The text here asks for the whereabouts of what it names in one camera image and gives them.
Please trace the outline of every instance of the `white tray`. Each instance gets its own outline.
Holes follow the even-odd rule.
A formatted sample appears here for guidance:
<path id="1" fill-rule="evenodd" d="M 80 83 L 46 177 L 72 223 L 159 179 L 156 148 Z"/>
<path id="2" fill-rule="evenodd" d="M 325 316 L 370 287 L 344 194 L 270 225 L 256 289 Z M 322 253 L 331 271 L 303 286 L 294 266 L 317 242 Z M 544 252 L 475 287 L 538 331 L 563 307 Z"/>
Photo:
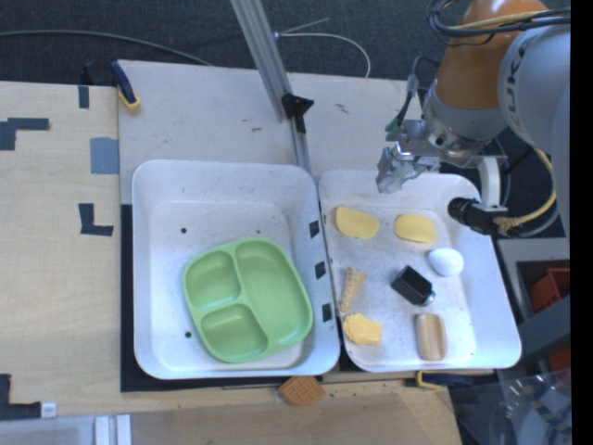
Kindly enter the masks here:
<path id="1" fill-rule="evenodd" d="M 291 165 L 152 160 L 132 179 L 132 216 L 134 353 L 149 375 L 321 375 L 334 367 L 340 349 L 334 297 L 308 173 Z M 315 223 L 317 234 L 309 228 Z M 183 268 L 202 252 L 254 236 L 275 241 L 292 258 L 313 307 L 313 327 L 303 341 L 268 358 L 221 362 L 206 350 L 185 305 Z"/>
<path id="2" fill-rule="evenodd" d="M 388 195 L 378 192 L 375 176 L 376 172 L 370 171 L 334 170 L 320 180 L 336 298 L 341 299 L 346 268 L 363 270 L 367 281 L 347 314 L 360 312 L 383 323 L 383 338 L 378 346 L 358 346 L 345 338 L 351 360 L 370 372 L 514 365 L 521 355 L 521 340 L 492 241 L 452 220 L 447 213 L 448 202 L 454 197 L 479 199 L 473 184 L 459 175 L 426 173 Z M 335 226 L 337 206 L 377 218 L 381 223 L 377 235 L 366 240 L 342 235 Z M 421 214 L 434 222 L 433 244 L 397 238 L 394 220 L 405 212 Z M 427 253 L 443 247 L 455 248 L 463 256 L 465 268 L 460 275 L 441 277 L 428 264 Z M 433 284 L 435 300 L 428 306 L 412 305 L 390 286 L 406 265 Z M 444 320 L 448 352 L 442 361 L 429 362 L 419 356 L 415 318 L 423 312 L 437 313 Z"/>

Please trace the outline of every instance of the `green divided plate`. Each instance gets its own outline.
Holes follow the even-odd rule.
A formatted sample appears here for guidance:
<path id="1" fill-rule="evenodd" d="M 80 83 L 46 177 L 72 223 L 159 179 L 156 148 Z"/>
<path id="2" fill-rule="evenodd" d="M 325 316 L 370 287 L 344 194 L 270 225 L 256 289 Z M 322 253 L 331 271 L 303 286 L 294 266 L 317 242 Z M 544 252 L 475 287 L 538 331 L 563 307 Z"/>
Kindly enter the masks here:
<path id="1" fill-rule="evenodd" d="M 261 237 L 193 258 L 183 293 L 208 351 L 224 362 L 249 362 L 302 340 L 313 325 L 307 290 L 293 262 Z"/>

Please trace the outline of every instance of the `white wire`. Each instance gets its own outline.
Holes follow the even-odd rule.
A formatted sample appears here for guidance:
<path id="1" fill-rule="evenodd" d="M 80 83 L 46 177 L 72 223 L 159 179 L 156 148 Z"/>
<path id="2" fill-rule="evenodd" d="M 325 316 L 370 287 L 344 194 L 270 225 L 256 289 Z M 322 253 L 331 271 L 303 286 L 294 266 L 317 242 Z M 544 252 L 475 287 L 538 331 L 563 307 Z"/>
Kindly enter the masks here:
<path id="1" fill-rule="evenodd" d="M 324 37 L 324 38 L 335 38 L 336 40 L 342 40 L 345 41 L 347 43 L 350 43 L 351 45 L 354 45 L 357 47 L 357 49 L 364 55 L 364 58 L 367 60 L 367 71 L 364 74 L 365 78 L 369 77 L 369 74 L 371 74 L 371 59 L 369 58 L 369 55 L 367 54 L 367 52 L 364 50 L 364 48 L 362 46 L 360 46 L 360 44 L 358 44 L 357 42 L 350 40 L 349 38 L 346 38 L 345 36 L 340 36 L 339 34 L 332 34 L 332 33 L 289 33 L 289 32 L 282 32 L 282 33 L 276 33 L 279 37 L 287 37 L 287 36 L 291 36 L 291 37 L 301 37 L 301 36 L 320 36 L 320 37 Z"/>

